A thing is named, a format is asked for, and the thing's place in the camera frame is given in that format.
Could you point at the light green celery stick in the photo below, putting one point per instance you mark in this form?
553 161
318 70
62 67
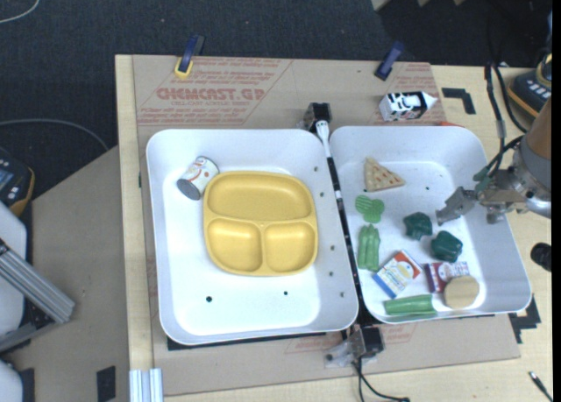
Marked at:
409 305

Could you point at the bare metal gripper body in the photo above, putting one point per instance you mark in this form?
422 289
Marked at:
504 194

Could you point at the white can with red print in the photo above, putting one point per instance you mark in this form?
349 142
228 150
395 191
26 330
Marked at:
199 177

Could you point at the brown cardboard board red print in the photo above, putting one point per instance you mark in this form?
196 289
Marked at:
271 85

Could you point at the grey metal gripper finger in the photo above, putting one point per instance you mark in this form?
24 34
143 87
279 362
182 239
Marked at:
464 195
449 213

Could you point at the thin black and white rod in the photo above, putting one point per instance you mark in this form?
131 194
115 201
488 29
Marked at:
338 192

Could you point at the small orange thing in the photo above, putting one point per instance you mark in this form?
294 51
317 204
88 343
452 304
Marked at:
449 124

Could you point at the white plastic tray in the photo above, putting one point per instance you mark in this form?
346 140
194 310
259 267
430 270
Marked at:
245 308
456 159

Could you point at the light green asparagus bunch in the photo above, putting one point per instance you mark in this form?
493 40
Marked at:
368 249

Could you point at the dark green bell pepper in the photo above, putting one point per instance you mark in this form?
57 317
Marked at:
447 246

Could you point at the black and white milk carton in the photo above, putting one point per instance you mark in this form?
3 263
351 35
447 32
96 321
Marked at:
403 106

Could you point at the red and white carton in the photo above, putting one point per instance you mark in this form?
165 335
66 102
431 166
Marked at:
440 273

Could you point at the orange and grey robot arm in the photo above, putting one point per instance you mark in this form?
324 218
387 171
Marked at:
541 129

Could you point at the beige pizza slice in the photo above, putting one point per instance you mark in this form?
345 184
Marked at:
379 177

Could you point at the white blue and orange carton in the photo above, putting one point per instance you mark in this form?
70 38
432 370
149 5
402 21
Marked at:
396 274

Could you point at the tan round biscuit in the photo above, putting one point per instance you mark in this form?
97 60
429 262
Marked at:
461 293

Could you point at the yellow divided plate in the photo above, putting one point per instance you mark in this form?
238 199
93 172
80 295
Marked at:
258 220

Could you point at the dark green broccoli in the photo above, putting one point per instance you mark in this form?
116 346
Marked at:
417 225

